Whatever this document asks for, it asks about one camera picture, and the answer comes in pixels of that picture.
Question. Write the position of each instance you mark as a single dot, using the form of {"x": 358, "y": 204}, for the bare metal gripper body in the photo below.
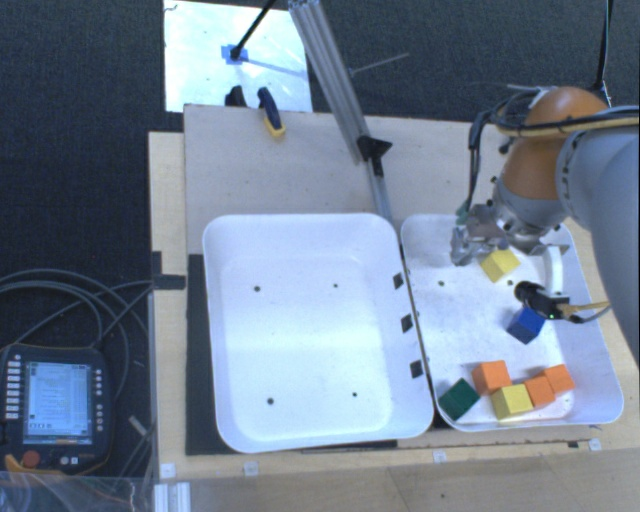
{"x": 492, "y": 230}

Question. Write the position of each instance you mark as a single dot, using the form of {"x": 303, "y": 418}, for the yellow cube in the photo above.
{"x": 500, "y": 265}
{"x": 512, "y": 401}

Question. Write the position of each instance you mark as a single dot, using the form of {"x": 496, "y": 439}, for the green cube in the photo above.
{"x": 459, "y": 399}

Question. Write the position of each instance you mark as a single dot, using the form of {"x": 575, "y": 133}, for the black cylinder on white bracket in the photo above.
{"x": 537, "y": 297}

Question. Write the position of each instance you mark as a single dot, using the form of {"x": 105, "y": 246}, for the orange cube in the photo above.
{"x": 540, "y": 391}
{"x": 491, "y": 376}
{"x": 560, "y": 378}

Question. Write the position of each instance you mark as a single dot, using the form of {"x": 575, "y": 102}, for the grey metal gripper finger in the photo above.
{"x": 477, "y": 251}
{"x": 457, "y": 250}

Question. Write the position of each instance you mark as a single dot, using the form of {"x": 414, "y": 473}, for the blue cube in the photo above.
{"x": 525, "y": 325}

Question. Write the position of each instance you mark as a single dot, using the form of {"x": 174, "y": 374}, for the white plastic tray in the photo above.
{"x": 305, "y": 335}
{"x": 460, "y": 320}

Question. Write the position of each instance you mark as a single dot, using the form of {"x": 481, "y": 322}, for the pale wood board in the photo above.
{"x": 280, "y": 170}

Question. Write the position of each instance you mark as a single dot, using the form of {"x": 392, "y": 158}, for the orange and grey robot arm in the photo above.
{"x": 595, "y": 170}

